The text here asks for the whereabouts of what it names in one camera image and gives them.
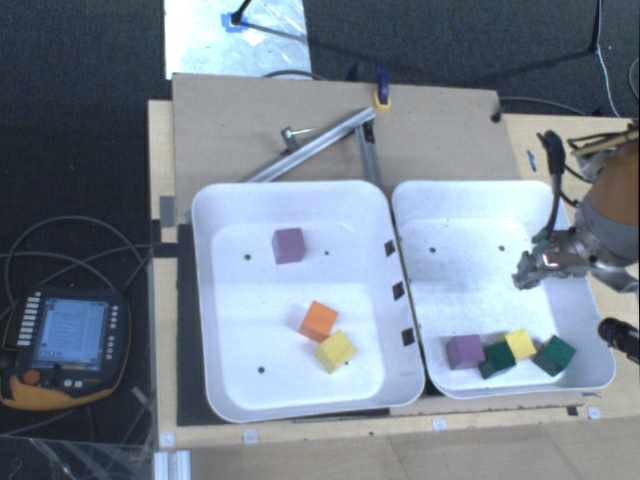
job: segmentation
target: blue clamp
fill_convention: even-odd
[[[246,22],[243,22],[243,21],[241,21],[239,25],[234,25],[233,23],[231,23],[232,14],[233,14],[232,12],[226,12],[220,15],[220,21],[222,22],[222,26],[227,32],[235,34],[238,32],[243,32],[249,28],[247,27]]]
[[[373,93],[373,101],[378,111],[385,111],[391,108],[391,98],[389,98],[389,77],[387,68],[382,63],[378,64],[378,89]]]

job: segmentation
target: beige floor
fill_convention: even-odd
[[[639,478],[640,417],[192,450],[194,480]]]

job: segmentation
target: dark green block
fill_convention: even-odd
[[[488,379],[492,375],[516,365],[516,360],[506,341],[484,347],[484,354],[487,360],[479,366],[483,379]]]
[[[557,336],[551,336],[533,358],[533,362],[552,377],[564,370],[576,350]]]

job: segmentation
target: button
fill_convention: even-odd
[[[22,383],[27,386],[37,386],[40,384],[40,372],[38,370],[27,370],[22,374]]]

